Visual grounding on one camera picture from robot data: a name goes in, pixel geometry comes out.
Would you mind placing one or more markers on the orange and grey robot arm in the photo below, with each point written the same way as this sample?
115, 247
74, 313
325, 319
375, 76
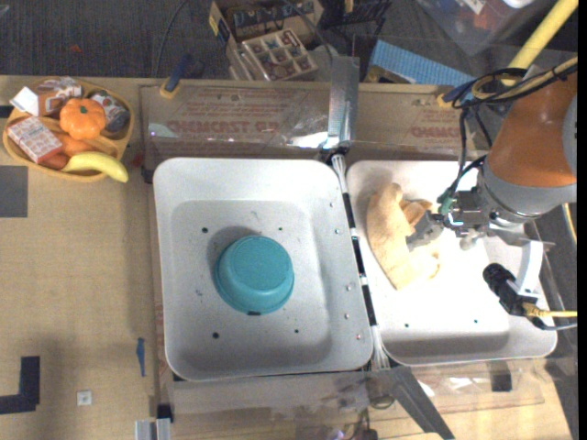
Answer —
532, 154

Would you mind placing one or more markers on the red and white carton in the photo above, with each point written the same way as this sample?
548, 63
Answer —
34, 139

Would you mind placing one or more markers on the orange pumpkin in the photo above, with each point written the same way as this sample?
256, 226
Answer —
82, 117

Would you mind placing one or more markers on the teal bowl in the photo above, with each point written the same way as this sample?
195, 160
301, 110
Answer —
254, 275

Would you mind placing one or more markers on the orange carrot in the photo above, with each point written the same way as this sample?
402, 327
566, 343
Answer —
75, 146

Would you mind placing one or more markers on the white plastic tray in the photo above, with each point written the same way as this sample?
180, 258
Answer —
454, 310
257, 346

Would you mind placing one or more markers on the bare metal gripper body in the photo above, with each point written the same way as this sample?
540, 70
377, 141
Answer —
465, 213

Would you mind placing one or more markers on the tan bread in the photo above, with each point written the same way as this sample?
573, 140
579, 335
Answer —
387, 241

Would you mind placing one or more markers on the small white carton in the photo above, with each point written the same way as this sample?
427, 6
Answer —
25, 100

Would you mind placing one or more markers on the brown and white packet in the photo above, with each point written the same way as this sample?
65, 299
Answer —
57, 96

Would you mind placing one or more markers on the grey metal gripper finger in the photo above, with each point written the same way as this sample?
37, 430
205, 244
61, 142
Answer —
424, 234

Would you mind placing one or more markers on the small printed can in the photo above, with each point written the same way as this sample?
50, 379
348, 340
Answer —
112, 108

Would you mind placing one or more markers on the black cylinder on white bracket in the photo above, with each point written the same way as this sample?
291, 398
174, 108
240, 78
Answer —
509, 287

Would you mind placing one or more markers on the yellow banana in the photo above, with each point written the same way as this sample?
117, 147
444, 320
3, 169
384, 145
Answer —
98, 162

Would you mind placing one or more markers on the orange divided plate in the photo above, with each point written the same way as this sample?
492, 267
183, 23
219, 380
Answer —
117, 147

